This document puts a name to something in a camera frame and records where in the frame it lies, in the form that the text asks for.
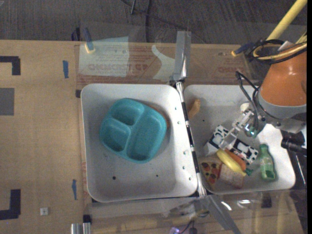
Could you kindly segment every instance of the wooden surface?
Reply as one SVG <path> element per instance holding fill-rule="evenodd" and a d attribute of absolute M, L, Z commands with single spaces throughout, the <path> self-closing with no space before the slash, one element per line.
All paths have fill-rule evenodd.
<path fill-rule="evenodd" d="M 174 57 L 172 44 L 161 47 L 161 52 L 167 57 Z M 196 57 L 193 58 L 194 66 L 197 63 L 200 69 L 206 67 L 202 69 L 202 74 L 206 76 L 202 77 L 211 78 L 211 72 L 218 71 L 215 72 L 215 79 L 209 80 L 209 83 L 232 82 L 236 68 L 245 68 L 244 62 L 236 59 L 233 62 L 236 62 L 236 66 L 231 66 L 233 63 L 221 59 L 223 54 L 219 53 L 224 52 L 215 47 L 192 46 L 192 54 Z M 232 49 L 231 46 L 224 47 L 228 51 Z M 12 75 L 10 63 L 0 63 L 0 88 L 14 88 L 15 91 L 14 115 L 0 115 L 0 210 L 9 208 L 10 190 L 21 189 L 21 214 L 17 219 L 0 220 L 0 233 L 65 234 L 70 232 L 71 223 L 82 223 L 85 206 L 91 199 L 86 191 L 81 109 L 75 92 L 77 88 L 94 80 L 90 76 L 76 76 L 77 49 L 77 42 L 0 40 L 0 56 L 19 56 L 21 60 L 20 76 Z M 63 72 L 63 60 L 69 64 L 68 78 L 65 78 Z M 154 69 L 160 69 L 159 59 L 153 63 L 154 68 L 146 70 L 153 72 Z M 115 79 L 118 78 L 102 77 L 99 81 L 113 82 Z M 72 189 L 73 180 L 77 185 L 77 200 Z M 48 207 L 49 215 L 40 216 L 40 208 L 43 207 Z M 263 217 L 257 223 L 265 226 L 267 222 L 274 224 L 277 221 L 283 230 L 296 230 L 300 223 L 296 212 L 293 210 L 292 213 L 294 222 L 291 223 L 284 220 L 281 222 L 279 217 L 270 216 Z M 128 220 L 132 222 L 132 226 L 133 223 L 140 224 L 138 220 Z M 254 226 L 255 221 L 258 221 L 257 218 L 240 219 L 237 224 L 244 228 L 246 224 Z M 216 229 L 211 230 L 222 231 L 217 223 L 215 226 Z M 124 230 L 107 228 L 109 233 Z M 207 228 L 210 229 L 210 225 L 203 227 L 202 233 L 206 233 Z M 102 229 L 102 233 L 107 233 L 108 229 Z M 161 231 L 167 229 L 148 233 L 164 233 Z M 129 233 L 146 232 L 133 230 Z"/>

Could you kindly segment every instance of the blue divided dish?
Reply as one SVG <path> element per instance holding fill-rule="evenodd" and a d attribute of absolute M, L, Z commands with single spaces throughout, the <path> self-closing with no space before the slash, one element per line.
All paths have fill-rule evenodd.
<path fill-rule="evenodd" d="M 146 163 L 159 150 L 166 131 L 166 120 L 159 112 L 126 98 L 109 109 L 100 127 L 100 141 L 114 154 Z"/>

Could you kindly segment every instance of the carrot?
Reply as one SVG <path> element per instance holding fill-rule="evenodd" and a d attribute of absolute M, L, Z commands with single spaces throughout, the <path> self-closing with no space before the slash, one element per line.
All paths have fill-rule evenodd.
<path fill-rule="evenodd" d="M 234 161 L 236 161 L 241 169 L 246 170 L 246 163 L 240 157 L 238 157 L 235 153 L 230 152 L 228 149 L 224 150 Z"/>

